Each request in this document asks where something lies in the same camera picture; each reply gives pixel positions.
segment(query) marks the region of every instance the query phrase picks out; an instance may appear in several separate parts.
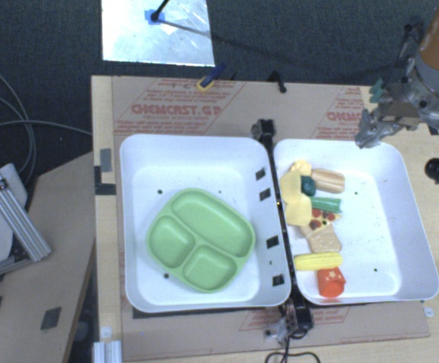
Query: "black fabric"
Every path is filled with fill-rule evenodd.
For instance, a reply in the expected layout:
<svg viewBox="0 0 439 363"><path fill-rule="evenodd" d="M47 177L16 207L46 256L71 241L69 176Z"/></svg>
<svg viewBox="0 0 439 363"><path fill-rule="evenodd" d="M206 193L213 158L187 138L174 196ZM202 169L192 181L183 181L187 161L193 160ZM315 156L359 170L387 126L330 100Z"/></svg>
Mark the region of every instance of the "black fabric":
<svg viewBox="0 0 439 363"><path fill-rule="evenodd" d="M405 21L438 0L207 0L217 63L237 80L370 85L394 58ZM101 59L101 0L0 0L0 73L30 118L91 130L94 74L201 78L207 69ZM0 83L0 96L12 97ZM0 105L0 122L15 115ZM36 175L92 149L89 137L35 126ZM21 165L22 126L0 129L0 165Z"/></svg>

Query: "wire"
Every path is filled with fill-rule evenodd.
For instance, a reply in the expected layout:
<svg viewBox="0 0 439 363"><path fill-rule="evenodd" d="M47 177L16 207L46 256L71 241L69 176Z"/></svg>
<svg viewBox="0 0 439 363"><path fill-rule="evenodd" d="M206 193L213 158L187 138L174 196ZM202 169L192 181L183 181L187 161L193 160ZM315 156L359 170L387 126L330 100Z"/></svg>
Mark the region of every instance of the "wire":
<svg viewBox="0 0 439 363"><path fill-rule="evenodd" d="M312 356L317 363L322 363L319 359L319 356L317 356L316 354L314 354L313 352L299 352L299 353L290 353L288 350L290 348L290 337L287 339L287 341L285 342L285 351L284 352L271 352L270 354L268 354L265 357L265 363L269 363L269 360L273 357L273 356L277 356L280 355L282 357L282 360L279 363L287 363L288 358L292 357L292 358L296 358L296 357L300 357L300 356Z"/></svg>
<svg viewBox="0 0 439 363"><path fill-rule="evenodd" d="M29 116L28 116L28 113L26 112L26 109L23 106L23 102L21 101L19 96L16 94L14 89L11 87L9 82L6 80L6 78L3 77L1 74L0 74L0 80L8 88L8 90L11 92L11 94L14 97L14 99L16 100L18 105L20 106L21 111L23 112L23 118L24 119L30 119ZM33 149L30 151L30 154L31 154L31 167L30 167L28 176L27 176L27 178L26 178L26 180L24 182L25 185L27 185L30 182L30 180L31 180L31 178L33 176L33 173L34 173L35 168L36 168L36 157L37 157L37 152L36 152L36 136L34 134L33 128L30 125L26 125L26 130L28 130L28 132L32 135L31 139L33 140Z"/></svg>
<svg viewBox="0 0 439 363"><path fill-rule="evenodd" d="M38 119L17 119L14 121L6 121L4 123L0 123L0 128L3 126L9 126L9 125L20 125L20 124L33 124L33 125L41 125L41 126L53 126L55 128L62 128L67 129L72 132L81 133L83 135L92 136L92 133L89 131L86 131L84 129L75 128L74 126L64 125L60 123L52 123L51 121L41 121Z"/></svg>
<svg viewBox="0 0 439 363"><path fill-rule="evenodd" d="M18 116L19 119L25 120L24 117L21 115L20 112L18 112L12 104L7 102L4 98L0 97L0 102L4 104L6 107L8 107L14 114ZM31 161L31 156L33 155L33 134L31 133L29 128L26 128L26 131L28 132L28 137L30 138L30 146L28 148L28 156L26 157L26 161L24 162L23 166L18 170L19 173L22 173L28 164Z"/></svg>

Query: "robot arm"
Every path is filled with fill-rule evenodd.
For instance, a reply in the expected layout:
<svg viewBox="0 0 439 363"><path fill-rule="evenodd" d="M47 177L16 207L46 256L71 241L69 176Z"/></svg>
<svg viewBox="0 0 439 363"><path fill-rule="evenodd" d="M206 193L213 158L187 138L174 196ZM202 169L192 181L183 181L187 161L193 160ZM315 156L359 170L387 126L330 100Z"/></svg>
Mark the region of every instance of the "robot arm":
<svg viewBox="0 0 439 363"><path fill-rule="evenodd" d="M398 57L408 32L419 25L411 23L405 27ZM371 102L378 106L371 113L363 111L360 131L355 137L359 147L374 147L383 137L404 128L416 129L420 123L439 130L439 6L416 55L408 60L404 77L400 82L389 80L380 80L371 88Z"/></svg>

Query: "yellow corn cob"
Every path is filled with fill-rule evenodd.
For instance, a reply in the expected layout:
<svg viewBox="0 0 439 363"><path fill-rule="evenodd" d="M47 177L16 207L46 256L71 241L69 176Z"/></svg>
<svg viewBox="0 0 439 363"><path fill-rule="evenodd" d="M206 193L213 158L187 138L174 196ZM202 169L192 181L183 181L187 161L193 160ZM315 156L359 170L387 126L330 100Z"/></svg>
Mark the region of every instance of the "yellow corn cob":
<svg viewBox="0 0 439 363"><path fill-rule="evenodd" d="M337 268L342 263L342 255L333 251L300 254L294 257L296 270L321 270Z"/></svg>

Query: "green plate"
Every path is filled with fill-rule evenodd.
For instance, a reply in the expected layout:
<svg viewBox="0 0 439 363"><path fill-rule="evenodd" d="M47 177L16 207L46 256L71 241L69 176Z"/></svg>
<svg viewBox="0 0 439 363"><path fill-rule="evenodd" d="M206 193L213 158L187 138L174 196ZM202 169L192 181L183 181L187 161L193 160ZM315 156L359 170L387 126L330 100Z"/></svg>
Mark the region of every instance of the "green plate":
<svg viewBox="0 0 439 363"><path fill-rule="evenodd" d="M198 188L175 194L147 233L151 257L168 273L205 293L231 283L254 245L251 224L228 204Z"/></svg>

